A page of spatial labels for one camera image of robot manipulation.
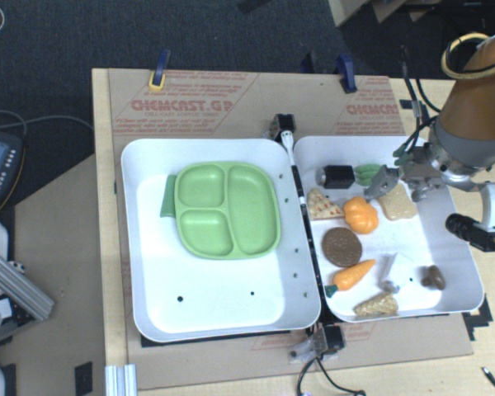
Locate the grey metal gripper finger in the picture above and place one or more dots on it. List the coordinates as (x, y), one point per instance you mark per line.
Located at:
(420, 192)
(380, 182)

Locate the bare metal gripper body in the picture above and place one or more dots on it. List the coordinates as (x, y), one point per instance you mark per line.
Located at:
(422, 167)

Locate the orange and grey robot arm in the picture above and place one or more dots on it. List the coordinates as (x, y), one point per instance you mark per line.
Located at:
(470, 105)

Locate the green pea pods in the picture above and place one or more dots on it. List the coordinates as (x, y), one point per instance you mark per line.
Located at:
(367, 172)

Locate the beige bread slice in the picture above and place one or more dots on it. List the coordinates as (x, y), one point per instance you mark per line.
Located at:
(398, 206)

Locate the orange pumpkin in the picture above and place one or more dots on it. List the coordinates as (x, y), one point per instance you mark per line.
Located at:
(361, 216)

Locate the black can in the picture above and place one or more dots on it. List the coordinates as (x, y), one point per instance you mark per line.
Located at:
(338, 176)

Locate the white plastic tray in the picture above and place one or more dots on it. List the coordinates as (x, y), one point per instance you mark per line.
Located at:
(408, 246)
(214, 295)

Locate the pizza slice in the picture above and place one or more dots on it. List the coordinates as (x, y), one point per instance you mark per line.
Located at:
(321, 208)

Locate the brown biscuit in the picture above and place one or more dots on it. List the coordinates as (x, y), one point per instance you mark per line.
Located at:
(341, 247)

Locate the thin black and white rod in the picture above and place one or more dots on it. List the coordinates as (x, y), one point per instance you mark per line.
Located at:
(306, 221)

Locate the brown lump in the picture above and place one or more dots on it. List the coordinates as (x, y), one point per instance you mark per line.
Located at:
(433, 279)

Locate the orange carrot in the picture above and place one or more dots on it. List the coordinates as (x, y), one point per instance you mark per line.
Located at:
(350, 276)

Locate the green divided plate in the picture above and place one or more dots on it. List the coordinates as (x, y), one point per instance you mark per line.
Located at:
(247, 208)

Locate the brown cardboard board red print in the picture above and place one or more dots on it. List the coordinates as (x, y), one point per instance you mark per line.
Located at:
(231, 105)

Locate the black pen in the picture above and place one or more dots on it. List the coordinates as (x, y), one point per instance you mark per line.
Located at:
(491, 380)

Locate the black cylinder on white bracket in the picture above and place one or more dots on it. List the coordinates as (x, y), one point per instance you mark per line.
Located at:
(466, 227)

